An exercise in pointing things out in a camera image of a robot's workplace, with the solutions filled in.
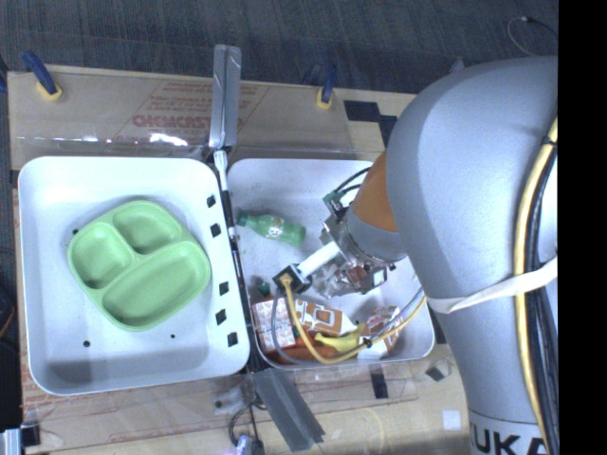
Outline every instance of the green plate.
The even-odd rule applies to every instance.
[[[112,322],[146,330],[175,314],[211,279],[209,258],[165,208],[138,200],[106,212],[73,237],[67,259]]]

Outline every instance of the snack package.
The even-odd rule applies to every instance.
[[[373,309],[373,313],[371,317],[367,320],[367,323],[360,334],[362,337],[369,337],[373,334],[376,334],[381,329],[383,329],[394,317],[396,317],[400,313],[400,309],[398,307],[389,306],[389,307],[376,307]],[[402,322],[402,319],[399,320],[395,325],[391,328],[395,328],[398,324]],[[380,342],[376,342],[369,349],[363,349],[359,352],[359,359],[381,359],[390,354],[396,341],[398,340],[398,335],[400,331],[395,332],[391,336],[384,338]]]
[[[318,305],[313,301],[295,299],[295,312],[300,323],[314,333],[339,337],[357,328],[341,310]]]
[[[262,351],[266,354],[276,351],[270,330],[272,322],[272,303],[274,300],[260,301],[253,304],[253,319],[255,321],[255,331],[259,338]],[[295,345],[293,336],[293,327],[286,309],[285,299],[278,299],[276,305],[276,339],[281,348],[292,347]]]

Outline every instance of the green bottle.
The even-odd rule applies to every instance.
[[[295,223],[289,223],[282,217],[265,214],[254,216],[242,212],[238,217],[238,226],[247,226],[260,236],[276,241],[299,246],[305,239],[305,227]]]

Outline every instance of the table surface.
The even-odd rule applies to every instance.
[[[183,120],[199,119],[198,122],[206,123],[203,128],[208,126],[205,119],[211,113],[211,78],[64,66],[50,66],[49,70],[66,94],[71,94],[71,101],[64,103],[66,108],[61,114],[58,108],[53,108],[53,103],[41,101],[31,74],[9,75],[14,170],[40,155],[81,155],[83,150],[90,154],[90,142],[79,141],[83,137],[84,122],[103,124],[103,127],[93,126],[92,132],[89,130],[98,144],[111,138],[113,144],[120,145],[115,149],[94,149],[94,154],[99,155],[135,154],[141,150],[133,148],[138,134],[149,132],[135,125],[147,120],[150,126],[157,127],[158,117],[166,118],[177,111]],[[112,86],[118,94],[100,92],[100,89],[113,89]],[[138,92],[147,89],[146,86],[151,86],[153,91],[138,101]],[[135,97],[131,104],[128,96],[120,98],[116,90],[121,88]],[[383,150],[377,120],[348,119],[345,103],[358,101],[367,103],[365,106],[376,103],[382,117],[398,117],[414,98],[413,95],[336,89],[331,108],[321,110],[316,106],[317,92],[318,89],[311,86],[242,82],[239,145],[232,150],[231,160],[268,154],[373,160]],[[83,109],[78,97],[90,100],[87,93],[97,93],[97,104]],[[184,107],[184,101],[177,99],[167,104],[167,97],[174,96],[193,100],[191,107]],[[108,102],[117,110],[109,117]],[[133,103],[138,103],[137,114],[134,114]],[[65,122],[67,112],[70,118]],[[61,127],[61,140],[57,141],[57,123],[61,119],[65,126]],[[185,135],[179,137],[192,142],[193,136],[187,135],[192,130],[184,130]],[[73,146],[75,143],[86,148]],[[58,144],[70,144],[72,148],[58,148]],[[41,439],[39,445],[27,448],[27,453],[235,453],[228,435],[232,412],[219,410],[214,400],[244,382],[241,376],[69,397],[50,395],[36,385],[28,370],[16,192],[14,198],[24,417],[25,424],[38,425]],[[379,369],[386,382],[388,398],[375,397],[368,367],[339,368],[330,374],[332,377],[313,371],[294,375],[298,389],[325,432],[321,444],[300,453],[469,453],[466,398],[447,345],[437,345],[423,359],[386,362]],[[439,376],[430,375],[429,370]],[[290,453],[266,412],[256,410],[255,420],[268,455]],[[242,417],[235,432],[252,434],[247,416]]]

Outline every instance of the gray carpet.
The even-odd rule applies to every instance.
[[[10,69],[31,49],[49,64],[210,76],[213,47],[229,44],[244,80],[322,82],[332,64],[338,87],[407,93],[456,62],[557,54],[558,30],[559,0],[0,0]],[[0,288],[14,299],[5,95],[0,160]]]

